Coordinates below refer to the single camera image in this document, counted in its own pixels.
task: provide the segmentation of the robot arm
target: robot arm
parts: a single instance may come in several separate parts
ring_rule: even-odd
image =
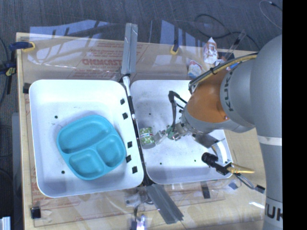
[[[212,71],[186,104],[174,138],[256,128],[266,173],[263,230],[283,229],[282,36],[232,70]]]

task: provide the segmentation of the can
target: can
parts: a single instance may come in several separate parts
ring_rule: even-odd
[[[139,130],[142,148],[148,149],[155,146],[154,132],[152,127],[145,127]]]

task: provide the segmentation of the gray carpet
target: gray carpet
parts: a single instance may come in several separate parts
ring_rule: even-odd
[[[245,30],[247,36],[237,49],[258,51],[282,34],[282,7],[283,0],[0,0],[0,38],[8,49],[15,42],[16,33],[30,32],[30,27],[35,31],[40,26],[94,20],[135,23],[139,27],[139,41],[159,43],[162,40],[159,25],[164,20],[178,21],[179,28],[203,42],[212,36],[223,48],[229,48],[238,33]],[[118,39],[119,35],[122,34],[111,33],[110,38]],[[3,47],[0,60],[6,60]],[[13,75],[11,93],[5,93],[0,103],[0,218],[12,215],[11,127],[12,114],[18,112],[16,83]],[[3,91],[6,77],[0,75],[0,95]]]

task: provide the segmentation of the blue divided plate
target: blue divided plate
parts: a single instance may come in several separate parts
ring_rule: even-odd
[[[126,157],[118,132],[99,115],[86,116],[66,125],[58,133],[57,145],[72,172],[84,180],[103,176]]]

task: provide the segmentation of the plastic sheet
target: plastic sheet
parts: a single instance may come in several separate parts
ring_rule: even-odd
[[[96,24],[101,25],[102,28],[108,25],[111,29],[109,24]],[[39,79],[119,81],[124,25],[115,25],[115,27],[122,32],[121,36],[116,34],[115,40],[109,37],[103,38],[101,34],[96,37],[84,35],[80,37],[82,34],[77,32],[63,35],[64,29],[62,29],[64,32],[62,35],[52,35],[51,29],[48,34],[44,28],[41,28],[41,31],[38,31],[38,28],[32,28],[30,34],[19,33],[17,40],[35,44],[34,50],[21,51],[18,55],[18,62],[22,69],[19,75],[22,87]],[[172,26],[167,25],[166,32],[169,32],[170,28],[173,29]],[[159,32],[162,39],[168,35],[165,32]],[[173,42],[169,43],[173,41],[173,37],[169,37],[166,41],[155,42],[154,35],[150,34],[147,42],[138,42],[136,71],[131,74],[131,82],[149,79],[190,80],[188,64],[191,60],[197,61],[202,64],[204,70],[208,70],[211,65],[202,62],[202,41],[197,40],[196,36],[185,35],[185,42],[190,43],[179,41],[179,50],[176,54],[171,53]],[[244,53],[246,52],[237,52],[237,56]],[[47,197],[37,186],[27,93],[24,93],[24,103],[25,110],[22,111],[26,113],[31,203],[41,213],[41,218],[33,219],[35,227],[49,226],[52,229],[53,225],[57,228],[58,224],[63,224],[74,229],[101,229],[103,225],[104,229],[122,230],[130,229],[133,221],[139,221],[141,216],[145,216],[147,228],[194,229],[263,219],[265,195],[249,189],[234,176],[206,182],[163,185],[184,216],[183,220],[175,224],[166,224],[155,205],[148,198],[142,199],[140,195],[144,187],[142,184],[126,190],[60,198]],[[226,132],[226,137],[234,162],[253,167],[257,173],[251,175],[249,179],[265,187],[264,168],[255,130],[247,132],[245,136]]]

